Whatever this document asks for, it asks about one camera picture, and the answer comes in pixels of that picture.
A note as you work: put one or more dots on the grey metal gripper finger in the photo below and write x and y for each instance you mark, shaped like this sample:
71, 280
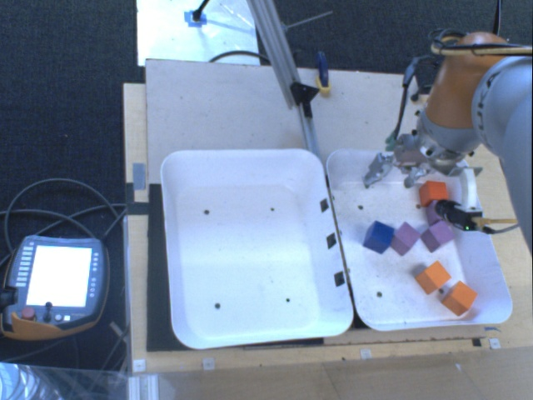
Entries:
378, 168
414, 175

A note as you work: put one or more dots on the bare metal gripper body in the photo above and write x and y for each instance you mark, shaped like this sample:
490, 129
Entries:
435, 154

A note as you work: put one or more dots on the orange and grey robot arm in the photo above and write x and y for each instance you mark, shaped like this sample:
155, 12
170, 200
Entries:
499, 98

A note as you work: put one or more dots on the orange cube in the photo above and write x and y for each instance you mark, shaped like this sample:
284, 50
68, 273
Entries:
433, 192
459, 298
433, 277

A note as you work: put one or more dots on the purple cube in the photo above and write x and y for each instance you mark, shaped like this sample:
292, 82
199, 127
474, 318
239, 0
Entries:
437, 236
406, 238
432, 216

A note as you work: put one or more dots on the blue cube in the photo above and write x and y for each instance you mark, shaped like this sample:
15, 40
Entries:
378, 236

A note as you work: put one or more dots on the thin black rod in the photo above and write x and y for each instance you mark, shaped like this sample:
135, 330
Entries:
340, 248

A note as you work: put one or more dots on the white plastic tray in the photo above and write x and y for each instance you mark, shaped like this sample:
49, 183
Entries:
383, 281
245, 256

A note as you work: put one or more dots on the pale flat board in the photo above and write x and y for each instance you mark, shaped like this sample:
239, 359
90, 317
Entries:
225, 106

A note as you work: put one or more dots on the black cylinder on white bracket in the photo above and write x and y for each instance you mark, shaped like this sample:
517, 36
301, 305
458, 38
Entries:
456, 214

